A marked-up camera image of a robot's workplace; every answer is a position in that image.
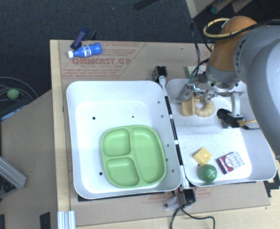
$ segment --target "green plate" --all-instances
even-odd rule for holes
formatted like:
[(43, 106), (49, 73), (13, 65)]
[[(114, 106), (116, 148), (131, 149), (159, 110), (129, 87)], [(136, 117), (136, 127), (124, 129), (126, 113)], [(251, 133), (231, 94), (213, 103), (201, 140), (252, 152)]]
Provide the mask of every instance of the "green plate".
[(101, 139), (106, 175), (117, 187), (143, 187), (160, 182), (166, 160), (157, 132), (146, 125), (106, 131)]

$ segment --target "black floor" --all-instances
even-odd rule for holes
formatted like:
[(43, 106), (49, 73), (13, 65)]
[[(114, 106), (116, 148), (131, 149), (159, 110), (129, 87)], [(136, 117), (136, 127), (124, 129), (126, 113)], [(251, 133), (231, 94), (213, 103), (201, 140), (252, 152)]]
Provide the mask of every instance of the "black floor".
[[(231, 5), (216, 15), (205, 10), (194, 20), (203, 27), (235, 15), (272, 19), (280, 0), (254, 0), (238, 14)], [(51, 88), (50, 39), (74, 40), (88, 27), (102, 41), (192, 42), (191, 20), (185, 0), (0, 0), (0, 76), (25, 81), (40, 96)], [(198, 31), (196, 39), (202, 42)]]

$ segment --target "white bottle cap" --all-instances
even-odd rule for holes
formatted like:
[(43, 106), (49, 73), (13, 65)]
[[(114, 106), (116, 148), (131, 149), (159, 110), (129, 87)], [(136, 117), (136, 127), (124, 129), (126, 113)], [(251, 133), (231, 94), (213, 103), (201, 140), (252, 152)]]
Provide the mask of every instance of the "white bottle cap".
[(73, 51), (68, 51), (68, 58), (71, 59), (74, 57)]

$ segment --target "blue bottle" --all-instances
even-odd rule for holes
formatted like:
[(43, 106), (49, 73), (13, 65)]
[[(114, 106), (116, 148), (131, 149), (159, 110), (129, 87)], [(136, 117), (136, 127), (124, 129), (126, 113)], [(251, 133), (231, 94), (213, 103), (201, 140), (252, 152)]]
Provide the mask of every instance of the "blue bottle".
[(99, 55), (102, 53), (102, 46), (101, 44), (94, 43), (82, 46), (75, 51), (68, 51), (68, 58), (80, 57), (80, 58), (87, 58), (93, 55)]

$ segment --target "yellow block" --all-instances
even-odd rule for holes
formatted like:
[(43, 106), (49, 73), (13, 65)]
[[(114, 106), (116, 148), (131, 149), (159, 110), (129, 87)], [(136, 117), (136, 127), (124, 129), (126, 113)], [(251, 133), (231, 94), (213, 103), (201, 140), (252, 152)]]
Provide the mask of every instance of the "yellow block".
[(201, 165), (206, 165), (212, 155), (204, 148), (202, 147), (194, 156), (193, 158)]

